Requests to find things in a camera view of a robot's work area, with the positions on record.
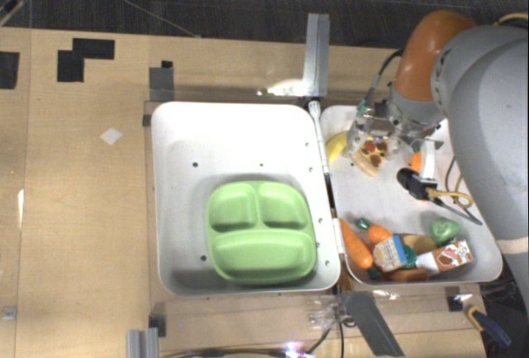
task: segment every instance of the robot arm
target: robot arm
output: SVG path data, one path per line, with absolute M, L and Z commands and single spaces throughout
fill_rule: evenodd
M 388 111 L 405 141 L 448 119 L 463 178 L 529 310 L 527 78 L 527 30 L 433 12 L 404 50 Z

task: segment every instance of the green toy vegetable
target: green toy vegetable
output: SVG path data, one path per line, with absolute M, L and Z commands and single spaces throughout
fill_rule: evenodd
M 438 246 L 445 245 L 460 232 L 460 225 L 449 218 L 438 217 L 430 225 L 431 238 Z
M 404 245 L 403 249 L 404 255 L 406 256 L 406 265 L 404 266 L 404 268 L 412 269 L 413 267 L 415 267 L 415 261 L 417 261 L 417 254 L 408 245 Z

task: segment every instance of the gray robot arm casing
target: gray robot arm casing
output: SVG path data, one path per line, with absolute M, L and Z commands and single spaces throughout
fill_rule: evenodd
M 461 173 L 501 241 L 527 238 L 527 79 L 527 31 L 507 26 L 455 36 L 431 74 Z M 529 255 L 523 249 L 504 257 L 529 310 Z

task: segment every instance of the black cable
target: black cable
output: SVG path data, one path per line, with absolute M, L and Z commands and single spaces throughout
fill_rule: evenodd
M 338 322 L 338 328 L 340 329 L 340 339 L 341 339 L 340 358 L 344 358 L 344 354 L 346 352 L 346 339 L 344 338 L 344 327 L 341 326 L 341 322 Z
M 273 358 L 284 358 L 284 351 L 273 351 L 273 350 L 267 351 L 267 350 L 259 350 L 259 349 L 237 349 L 233 351 L 222 350 L 222 349 L 211 349 L 211 350 L 205 350 L 205 351 L 197 351 L 197 352 L 188 353 L 184 355 L 180 355 L 180 354 L 169 355 L 169 356 L 165 356 L 164 358 L 194 358 L 194 357 L 222 358 L 223 356 L 239 355 L 239 354 L 256 354 L 256 355 L 263 355 L 263 356 L 272 356 Z
M 379 85 L 380 79 L 382 78 L 382 73 L 386 70 L 389 63 L 391 63 L 391 61 L 393 61 L 395 57 L 402 56 L 402 54 L 403 54 L 403 50 L 396 50 L 384 60 L 384 62 L 382 63 L 382 67 L 380 67 L 379 72 L 374 76 L 373 83 L 369 87 L 367 94 L 364 97 L 365 106 L 369 105 L 369 103 L 371 102 L 371 98 L 374 95 L 374 91 Z
M 320 337 L 320 340 L 317 341 L 314 345 L 312 345 L 308 350 L 307 350 L 307 353 L 308 354 L 312 354 L 322 343 L 323 341 L 325 341 L 327 339 L 327 336 L 329 335 L 329 333 L 331 332 L 331 329 L 332 329 L 332 326 L 329 327 L 325 333 L 323 333 L 323 336 Z
M 403 50 L 396 50 L 393 52 L 384 62 L 382 63 L 382 67 L 380 68 L 379 74 L 382 74 L 384 70 L 386 70 L 386 67 L 388 67 L 389 63 L 393 61 L 393 58 L 400 57 L 403 55 Z

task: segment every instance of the yellow banana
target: yellow banana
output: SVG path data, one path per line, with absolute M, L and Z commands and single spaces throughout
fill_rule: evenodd
M 325 144 L 327 152 L 327 160 L 329 164 L 336 159 L 336 157 L 347 147 L 347 132 L 343 131 L 334 135 Z

